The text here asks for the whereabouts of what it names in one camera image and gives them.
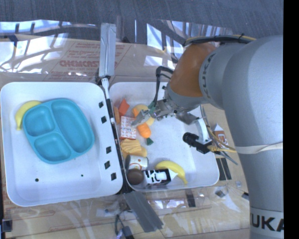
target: gray floor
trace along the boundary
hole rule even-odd
[[[232,29],[260,38],[283,34],[284,0],[0,0],[0,21],[34,19],[101,24],[164,19]],[[133,32],[134,25],[126,30]],[[83,38],[92,36],[80,33]]]

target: black hole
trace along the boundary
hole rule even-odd
[[[116,179],[116,173],[112,173],[111,174],[111,181],[115,180]]]
[[[104,163],[105,169],[108,169],[111,165],[110,165],[110,161]]]

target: yellow banana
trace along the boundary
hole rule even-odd
[[[169,161],[169,160],[161,161],[160,163],[158,163],[155,166],[155,169],[170,169],[174,173],[177,173],[177,176],[180,179],[182,179],[185,184],[188,183],[188,181],[186,180],[186,177],[185,177],[185,171],[184,171],[184,169],[180,165],[176,164],[173,161]]]
[[[29,101],[24,103],[19,110],[16,112],[14,119],[16,122],[16,130],[21,130],[21,125],[22,125],[22,118],[27,110],[30,108],[39,105],[41,102],[40,101]]]
[[[148,110],[149,108],[146,106],[146,105],[143,105],[143,104],[139,104],[137,106],[134,106],[134,109],[136,109],[136,111],[138,111],[138,113],[141,111],[141,110]],[[152,125],[154,123],[155,119],[150,117],[147,121],[146,121],[146,124],[147,125]]]

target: blue plate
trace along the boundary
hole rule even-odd
[[[24,114],[22,126],[37,156],[49,164],[76,158],[95,141],[85,115],[69,99],[53,99],[32,107]]]

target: white object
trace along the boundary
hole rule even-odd
[[[130,105],[125,116],[133,117],[132,108],[138,104],[148,106],[154,99],[155,90],[155,82],[119,82],[110,87],[110,97],[113,105],[117,107],[122,98],[125,98]],[[163,97],[163,92],[164,90],[160,88],[158,99]],[[198,117],[201,116],[200,108],[191,111],[191,113]],[[219,170],[214,153],[202,154],[182,140],[186,132],[198,134],[198,128],[195,124],[186,125],[174,117],[167,117],[160,121],[156,120],[150,129],[150,138],[154,143],[149,146],[147,146],[146,140],[137,134],[141,146],[144,146],[148,152],[148,170],[154,170],[155,165],[163,160],[173,161],[185,170],[188,184],[185,185],[180,178],[176,177],[167,185],[152,189],[145,188],[143,185],[130,185],[134,190],[142,192],[176,190],[206,187],[217,183]]]
[[[23,130],[16,130],[14,115],[27,101],[55,98],[74,101],[96,139],[87,153],[64,163],[48,164],[34,153]],[[104,92],[99,86],[76,82],[12,82],[1,89],[0,110],[6,188],[16,205],[103,197],[121,189],[121,168]]]

